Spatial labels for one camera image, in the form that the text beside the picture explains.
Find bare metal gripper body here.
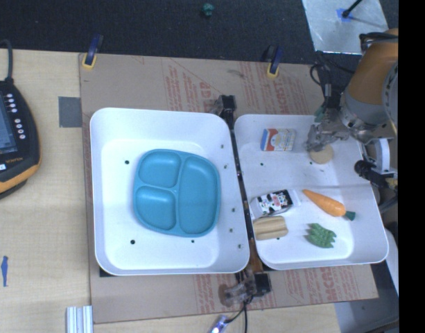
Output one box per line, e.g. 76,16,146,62
324,111,381,144

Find tan round biscuit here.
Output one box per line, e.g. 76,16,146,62
309,144,335,165

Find red blue white carton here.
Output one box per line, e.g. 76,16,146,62
259,127,297,153

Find white plastic tray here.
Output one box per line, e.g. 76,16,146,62
233,113,390,272
89,107,251,277

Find orange carrot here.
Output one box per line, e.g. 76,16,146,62
302,188,357,222

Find black white cow print carton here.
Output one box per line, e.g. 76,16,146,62
249,188,302,220

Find thin black rod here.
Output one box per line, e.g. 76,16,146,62
224,108,260,273

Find green pea pods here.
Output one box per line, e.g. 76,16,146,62
304,222,338,249

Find blue divided plate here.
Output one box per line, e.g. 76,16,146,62
132,148,223,239

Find brown cardboard board red print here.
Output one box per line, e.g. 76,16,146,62
78,52,380,325

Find black cylinder on white bracket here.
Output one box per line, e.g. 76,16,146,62
354,137,399,191

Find black block with thin wires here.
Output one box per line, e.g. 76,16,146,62
210,94,238,118
218,270,272,307

